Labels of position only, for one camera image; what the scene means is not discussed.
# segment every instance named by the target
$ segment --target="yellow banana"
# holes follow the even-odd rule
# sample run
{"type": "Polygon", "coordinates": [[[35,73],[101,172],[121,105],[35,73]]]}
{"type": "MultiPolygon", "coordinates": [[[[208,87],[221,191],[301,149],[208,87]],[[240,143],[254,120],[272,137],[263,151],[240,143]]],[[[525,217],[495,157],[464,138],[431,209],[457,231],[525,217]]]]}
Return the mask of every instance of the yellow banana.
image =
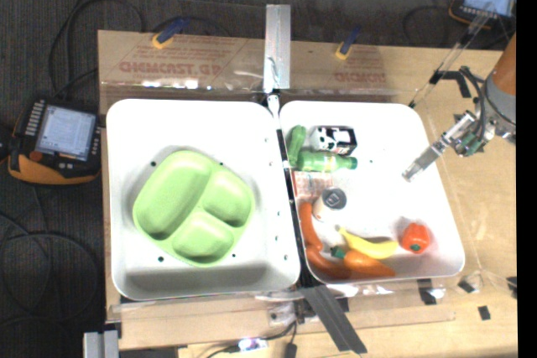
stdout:
{"type": "Polygon", "coordinates": [[[351,249],[355,249],[371,258],[376,260],[383,260],[384,258],[391,257],[397,250],[399,243],[397,241],[381,241],[374,243],[362,239],[360,236],[355,236],[345,230],[343,227],[337,227],[337,231],[345,238],[347,245],[351,249]]]}

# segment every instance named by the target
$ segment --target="white tray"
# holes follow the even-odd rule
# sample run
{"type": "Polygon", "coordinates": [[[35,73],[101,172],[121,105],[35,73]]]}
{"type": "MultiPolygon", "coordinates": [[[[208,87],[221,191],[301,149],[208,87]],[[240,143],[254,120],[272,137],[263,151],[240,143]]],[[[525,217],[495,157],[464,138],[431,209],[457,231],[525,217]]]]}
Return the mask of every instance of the white tray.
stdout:
{"type": "MultiPolygon", "coordinates": [[[[286,137],[296,125],[308,132],[315,126],[354,129],[357,148],[352,156],[358,159],[357,169],[332,174],[334,186],[347,195],[347,205],[334,223],[364,238],[399,238],[410,221],[429,227],[430,247],[419,255],[399,247],[383,260],[394,269],[395,278],[380,281],[448,278],[462,270],[464,249],[436,165],[412,183],[401,175],[429,146],[423,122],[414,110],[389,103],[292,101],[282,107],[280,119],[286,137]]],[[[345,243],[332,225],[314,219],[314,227],[327,246],[345,243]]],[[[311,271],[323,283],[341,282],[311,271]]]]}
{"type": "Polygon", "coordinates": [[[133,300],[281,291],[300,272],[274,120],[244,101],[123,100],[107,114],[112,280],[133,300]],[[170,153],[192,149],[224,163],[249,185],[256,210],[228,257],[193,267],[146,239],[133,203],[170,153]]]}

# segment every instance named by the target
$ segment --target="blue clamp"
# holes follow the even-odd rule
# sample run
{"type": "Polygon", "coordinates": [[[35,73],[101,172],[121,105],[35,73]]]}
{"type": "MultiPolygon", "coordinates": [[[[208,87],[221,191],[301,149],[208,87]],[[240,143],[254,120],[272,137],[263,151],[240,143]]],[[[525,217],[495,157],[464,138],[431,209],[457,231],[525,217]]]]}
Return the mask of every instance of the blue clamp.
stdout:
{"type": "Polygon", "coordinates": [[[189,23],[190,18],[177,18],[166,29],[153,37],[153,46],[162,49],[166,45],[171,44],[174,34],[180,33],[189,23]]]}
{"type": "Polygon", "coordinates": [[[356,42],[356,39],[358,35],[360,34],[361,30],[362,30],[362,26],[356,26],[351,31],[351,34],[349,34],[348,37],[345,39],[345,41],[339,44],[336,50],[336,57],[338,59],[341,59],[341,60],[347,59],[347,57],[351,53],[352,44],[356,42]]]}

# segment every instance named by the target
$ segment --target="can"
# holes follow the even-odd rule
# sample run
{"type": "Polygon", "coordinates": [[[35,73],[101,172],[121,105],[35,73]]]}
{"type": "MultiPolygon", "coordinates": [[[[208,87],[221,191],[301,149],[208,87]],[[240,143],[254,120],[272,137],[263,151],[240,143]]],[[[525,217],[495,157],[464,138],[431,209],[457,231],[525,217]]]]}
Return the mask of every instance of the can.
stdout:
{"type": "Polygon", "coordinates": [[[347,196],[341,188],[330,187],[322,190],[321,196],[313,204],[313,216],[319,221],[330,219],[334,212],[347,205],[347,196]]]}

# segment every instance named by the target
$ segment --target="toy bottle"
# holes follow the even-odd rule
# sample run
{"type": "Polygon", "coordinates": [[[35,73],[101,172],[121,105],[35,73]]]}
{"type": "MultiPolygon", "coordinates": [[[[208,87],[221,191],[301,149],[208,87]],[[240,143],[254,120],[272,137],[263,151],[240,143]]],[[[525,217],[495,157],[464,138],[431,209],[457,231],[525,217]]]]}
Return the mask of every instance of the toy bottle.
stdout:
{"type": "Polygon", "coordinates": [[[358,160],[354,157],[342,157],[330,151],[299,152],[296,163],[298,170],[304,172],[333,172],[338,169],[355,169],[358,160]]]}

